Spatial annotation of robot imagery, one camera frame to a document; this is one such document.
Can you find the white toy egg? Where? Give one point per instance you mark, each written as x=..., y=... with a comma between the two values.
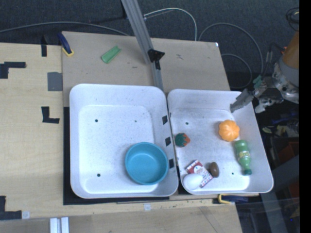
x=192, y=181

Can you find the red and white carton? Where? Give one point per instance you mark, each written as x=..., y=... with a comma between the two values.
x=198, y=169

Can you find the red and green toy strawberry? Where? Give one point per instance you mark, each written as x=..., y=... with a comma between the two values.
x=181, y=140

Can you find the green curved toy piece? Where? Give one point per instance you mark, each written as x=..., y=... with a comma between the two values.
x=110, y=54

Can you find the green bottle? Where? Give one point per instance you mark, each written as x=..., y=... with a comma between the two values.
x=243, y=155

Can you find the black cylinder on white bracket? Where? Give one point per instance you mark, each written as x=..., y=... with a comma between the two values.
x=260, y=108

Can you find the white plastic tray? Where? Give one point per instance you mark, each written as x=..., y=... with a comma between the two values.
x=109, y=139
x=209, y=149

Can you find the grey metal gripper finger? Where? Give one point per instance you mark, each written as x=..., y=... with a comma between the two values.
x=246, y=93
x=239, y=104

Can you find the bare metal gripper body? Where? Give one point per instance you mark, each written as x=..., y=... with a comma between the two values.
x=288, y=91

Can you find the blue bowl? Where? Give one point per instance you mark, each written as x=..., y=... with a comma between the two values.
x=145, y=162

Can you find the brown toy kiwi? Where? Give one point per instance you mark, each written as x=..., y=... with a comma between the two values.
x=214, y=169

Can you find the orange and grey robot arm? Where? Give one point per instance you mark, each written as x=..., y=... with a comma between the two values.
x=291, y=53

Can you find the orange toy pumpkin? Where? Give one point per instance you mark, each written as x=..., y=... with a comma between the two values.
x=229, y=130

